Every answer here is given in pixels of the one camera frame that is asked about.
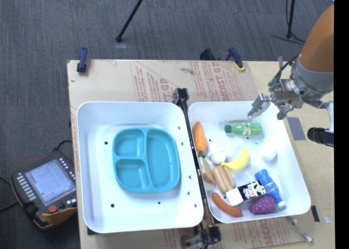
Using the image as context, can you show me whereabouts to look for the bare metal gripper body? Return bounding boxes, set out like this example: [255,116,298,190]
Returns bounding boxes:
[269,74,328,109]

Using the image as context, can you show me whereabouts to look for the green plastic bottle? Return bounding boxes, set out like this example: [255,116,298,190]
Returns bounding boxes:
[224,122,263,137]

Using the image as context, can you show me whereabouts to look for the white egg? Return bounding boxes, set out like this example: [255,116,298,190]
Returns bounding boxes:
[260,144,278,161]

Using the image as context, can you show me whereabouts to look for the yellow banana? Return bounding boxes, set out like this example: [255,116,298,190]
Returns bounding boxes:
[220,147,250,171]

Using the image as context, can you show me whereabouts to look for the white lumpy toy food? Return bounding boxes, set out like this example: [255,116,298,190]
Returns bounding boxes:
[208,142,227,165]

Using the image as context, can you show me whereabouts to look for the white plastic tray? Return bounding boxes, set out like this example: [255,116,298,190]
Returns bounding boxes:
[187,100,312,224]
[76,101,204,234]

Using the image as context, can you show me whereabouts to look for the orange carrot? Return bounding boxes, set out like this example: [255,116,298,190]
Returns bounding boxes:
[192,121,208,158]

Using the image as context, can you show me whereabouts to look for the blue plastic bottle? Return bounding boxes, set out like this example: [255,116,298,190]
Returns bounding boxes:
[254,168,286,209]

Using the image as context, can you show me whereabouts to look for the tan hot dog bun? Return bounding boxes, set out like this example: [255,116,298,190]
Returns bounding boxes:
[211,165,236,194]

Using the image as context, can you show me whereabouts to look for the thin black and white rod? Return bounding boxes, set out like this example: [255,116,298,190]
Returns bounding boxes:
[178,97,216,227]

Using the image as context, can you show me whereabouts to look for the tan bread slice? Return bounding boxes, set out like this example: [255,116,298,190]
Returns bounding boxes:
[198,155,216,185]

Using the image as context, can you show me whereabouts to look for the black and white floral carton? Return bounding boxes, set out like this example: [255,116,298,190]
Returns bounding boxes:
[225,180,268,207]

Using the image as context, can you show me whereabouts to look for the purple grapes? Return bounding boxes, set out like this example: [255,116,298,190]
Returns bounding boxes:
[248,195,277,215]

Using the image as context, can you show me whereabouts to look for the orange sausage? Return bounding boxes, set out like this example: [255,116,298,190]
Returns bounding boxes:
[211,192,243,218]

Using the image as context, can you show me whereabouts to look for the brown cardboard board red print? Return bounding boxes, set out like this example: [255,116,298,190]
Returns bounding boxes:
[67,59,309,249]

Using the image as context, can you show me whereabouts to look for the blue divided plate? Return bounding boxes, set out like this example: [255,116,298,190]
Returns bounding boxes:
[112,127,182,194]

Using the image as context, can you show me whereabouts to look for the black cylinder on white bracket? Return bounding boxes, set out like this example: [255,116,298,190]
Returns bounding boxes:
[307,100,335,148]

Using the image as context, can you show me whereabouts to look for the black block with thin wires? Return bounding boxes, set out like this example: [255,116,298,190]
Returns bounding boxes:
[182,224,222,249]
[171,87,190,104]

